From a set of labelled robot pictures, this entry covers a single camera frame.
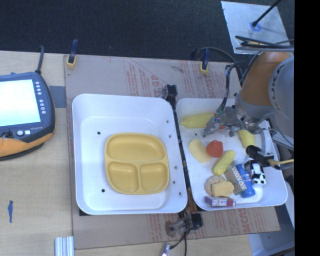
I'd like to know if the brown patterned carton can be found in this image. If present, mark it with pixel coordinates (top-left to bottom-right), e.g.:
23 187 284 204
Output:
224 166 248 196

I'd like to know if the yellow divided plate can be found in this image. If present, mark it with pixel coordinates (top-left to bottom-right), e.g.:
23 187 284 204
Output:
104 132 171 196

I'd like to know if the short yellow corn piece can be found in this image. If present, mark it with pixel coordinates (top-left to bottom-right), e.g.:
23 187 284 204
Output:
237 129 256 150

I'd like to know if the yellow ridged shell pastry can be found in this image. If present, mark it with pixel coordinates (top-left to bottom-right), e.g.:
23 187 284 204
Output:
211 180 235 198

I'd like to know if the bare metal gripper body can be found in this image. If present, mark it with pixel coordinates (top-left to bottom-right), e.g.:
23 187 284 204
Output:
215 106 264 134

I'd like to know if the orange-red toy pepper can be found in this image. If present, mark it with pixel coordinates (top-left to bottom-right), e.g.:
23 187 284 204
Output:
206 139 224 158

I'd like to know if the brown cardboard board red print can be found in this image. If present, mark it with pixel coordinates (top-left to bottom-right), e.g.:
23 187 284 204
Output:
63 54 281 250

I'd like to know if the red flat carton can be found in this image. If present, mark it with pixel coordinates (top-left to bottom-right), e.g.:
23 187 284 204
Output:
204 196 237 208

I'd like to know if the pale yellow oval potato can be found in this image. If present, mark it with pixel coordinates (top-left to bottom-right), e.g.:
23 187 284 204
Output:
188 138 212 164

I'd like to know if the yellow mustard bottle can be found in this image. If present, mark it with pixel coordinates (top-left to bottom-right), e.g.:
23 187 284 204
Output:
179 112 216 129

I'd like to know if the white plastic tray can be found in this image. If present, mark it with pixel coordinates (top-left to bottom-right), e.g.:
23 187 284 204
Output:
71 93 189 216
175 97 289 212

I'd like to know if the yellow corn cob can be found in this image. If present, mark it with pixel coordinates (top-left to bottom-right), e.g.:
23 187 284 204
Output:
213 149 236 177

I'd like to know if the black block with thin wires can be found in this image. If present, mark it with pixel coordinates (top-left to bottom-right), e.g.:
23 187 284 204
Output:
165 211 204 236
161 84 179 101

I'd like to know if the blue bottle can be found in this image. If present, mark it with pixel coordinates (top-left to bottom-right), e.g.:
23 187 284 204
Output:
235 163 256 199

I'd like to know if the pale yellow croissant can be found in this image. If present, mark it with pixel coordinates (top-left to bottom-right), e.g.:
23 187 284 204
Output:
203 174 227 196

